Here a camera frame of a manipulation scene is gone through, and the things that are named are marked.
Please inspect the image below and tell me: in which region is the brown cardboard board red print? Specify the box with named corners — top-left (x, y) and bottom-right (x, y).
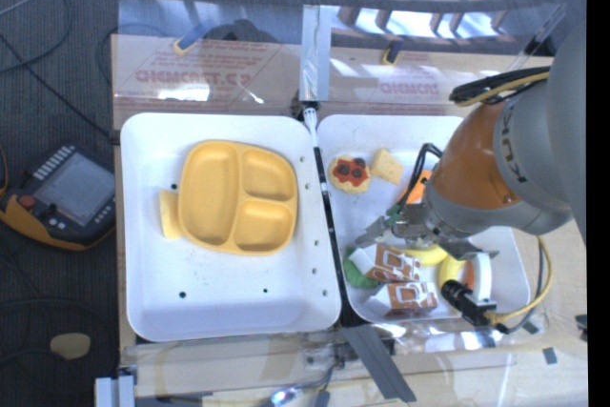
top-left (110, 32), bottom-right (569, 352)

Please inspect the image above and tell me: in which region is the yellow banana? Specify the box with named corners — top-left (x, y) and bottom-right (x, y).
top-left (397, 242), bottom-right (472, 290)

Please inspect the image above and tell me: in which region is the black cylinder on white bracket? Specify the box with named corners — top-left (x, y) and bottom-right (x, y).
top-left (440, 252), bottom-right (498, 328)

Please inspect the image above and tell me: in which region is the pale yellow oval object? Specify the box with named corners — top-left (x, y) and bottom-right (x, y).
top-left (50, 332), bottom-right (92, 361)

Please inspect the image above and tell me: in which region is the pale yellow flat slice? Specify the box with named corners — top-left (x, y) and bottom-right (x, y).
top-left (158, 189), bottom-right (184, 241)

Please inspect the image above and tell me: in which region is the green toy vegetable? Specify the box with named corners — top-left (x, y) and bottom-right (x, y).
top-left (343, 246), bottom-right (380, 290)

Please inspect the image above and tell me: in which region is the yellow divided plate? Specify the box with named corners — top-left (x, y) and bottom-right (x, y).
top-left (176, 139), bottom-right (299, 256)

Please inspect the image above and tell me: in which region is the yellow cheese wedge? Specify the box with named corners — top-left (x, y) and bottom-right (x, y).
top-left (370, 148), bottom-right (404, 186)

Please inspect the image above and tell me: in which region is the orange and white carton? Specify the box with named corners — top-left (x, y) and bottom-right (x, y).
top-left (365, 281), bottom-right (440, 319)
top-left (349, 244), bottom-right (422, 284)

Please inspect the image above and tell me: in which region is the white plastic tray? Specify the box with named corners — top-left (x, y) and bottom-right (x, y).
top-left (315, 113), bottom-right (532, 324)
top-left (119, 112), bottom-right (343, 343)

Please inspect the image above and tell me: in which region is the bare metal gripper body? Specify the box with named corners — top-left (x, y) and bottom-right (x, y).
top-left (391, 203), bottom-right (448, 249)

